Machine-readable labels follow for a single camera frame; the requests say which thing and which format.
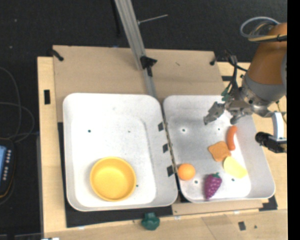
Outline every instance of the wooden table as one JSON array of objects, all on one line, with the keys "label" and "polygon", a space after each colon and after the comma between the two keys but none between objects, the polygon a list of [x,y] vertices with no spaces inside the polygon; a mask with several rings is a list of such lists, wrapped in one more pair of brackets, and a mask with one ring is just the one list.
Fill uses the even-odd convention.
[{"label": "wooden table", "polygon": [[[40,116],[40,170],[42,222],[45,237],[61,239],[269,239],[288,237],[287,154],[274,154],[264,148],[276,184],[277,210],[259,211],[268,200],[222,203],[181,203],[172,205],[173,215],[160,218],[155,231],[146,230],[139,220],[68,228],[59,147],[58,122],[62,122],[62,101],[74,92],[146,94],[143,75],[136,70],[129,48],[53,47],[62,57],[38,57]],[[158,60],[153,81],[160,102],[169,95],[219,95],[233,67],[226,62],[210,65],[212,51],[147,49]],[[248,68],[248,63],[240,66]],[[280,101],[282,110],[286,100]],[[277,105],[270,107],[278,110]],[[253,115],[257,131],[273,132],[272,121]],[[245,224],[240,230],[239,224]]]}]

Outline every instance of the white tray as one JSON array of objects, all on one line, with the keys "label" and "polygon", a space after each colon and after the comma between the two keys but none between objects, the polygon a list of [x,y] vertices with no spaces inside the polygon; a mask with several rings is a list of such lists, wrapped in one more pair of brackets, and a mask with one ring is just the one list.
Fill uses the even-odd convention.
[{"label": "white tray", "polygon": [[248,171],[241,179],[226,173],[222,162],[216,162],[208,147],[226,141],[231,115],[225,111],[217,120],[204,124],[214,102],[221,103],[218,95],[174,95],[163,102],[166,127],[172,146],[175,165],[190,163],[196,169],[192,180],[179,180],[184,197],[193,203],[206,202],[204,178],[219,172],[222,184],[210,201],[266,199],[275,192],[275,183],[262,147],[255,141],[257,133],[251,116],[242,117],[236,124],[236,149],[231,155]]},{"label": "white tray", "polygon": [[[66,194],[79,211],[171,205],[178,196],[159,102],[149,95],[73,93],[63,101]],[[101,158],[125,159],[136,188],[125,200],[109,202],[92,190],[89,175]]]}]

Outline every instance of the robotic arm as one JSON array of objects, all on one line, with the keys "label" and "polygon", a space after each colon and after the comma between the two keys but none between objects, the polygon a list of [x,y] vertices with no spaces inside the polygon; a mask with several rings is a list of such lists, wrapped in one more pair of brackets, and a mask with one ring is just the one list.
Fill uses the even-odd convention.
[{"label": "robotic arm", "polygon": [[[264,21],[250,34],[245,34],[244,27],[256,20]],[[260,34],[265,30],[268,30],[267,34]],[[268,109],[271,104],[287,95],[287,23],[279,23],[267,17],[256,17],[243,23],[240,32],[249,41],[260,44],[242,79],[241,87],[238,87],[236,82],[237,58],[228,55],[228,61],[234,66],[232,80],[221,94],[224,103],[213,104],[208,115],[203,118],[204,124],[216,120],[225,110],[232,115],[230,123],[233,125],[241,117],[253,113],[263,118],[272,117],[274,134],[259,132],[255,140],[275,153],[287,152],[287,140],[283,138],[281,130],[282,113]]]}]

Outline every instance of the black clamp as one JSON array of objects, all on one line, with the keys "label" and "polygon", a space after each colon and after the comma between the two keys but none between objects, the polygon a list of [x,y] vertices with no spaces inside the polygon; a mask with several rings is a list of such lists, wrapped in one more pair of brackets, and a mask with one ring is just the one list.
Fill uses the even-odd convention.
[{"label": "black clamp", "polygon": [[142,68],[148,73],[148,76],[149,77],[152,77],[152,69],[151,67],[157,63],[157,60],[156,59],[153,59],[153,58],[149,58],[147,56],[142,56],[140,58],[140,62],[141,62],[141,65],[142,65]]}]

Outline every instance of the orange toy bread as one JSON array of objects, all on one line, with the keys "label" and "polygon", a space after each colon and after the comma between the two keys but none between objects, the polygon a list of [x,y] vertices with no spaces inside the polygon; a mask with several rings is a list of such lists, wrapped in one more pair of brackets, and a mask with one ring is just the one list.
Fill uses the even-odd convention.
[{"label": "orange toy bread", "polygon": [[221,162],[226,157],[231,156],[228,145],[224,141],[219,141],[216,144],[209,146],[208,150],[212,154],[213,159],[217,162]]}]

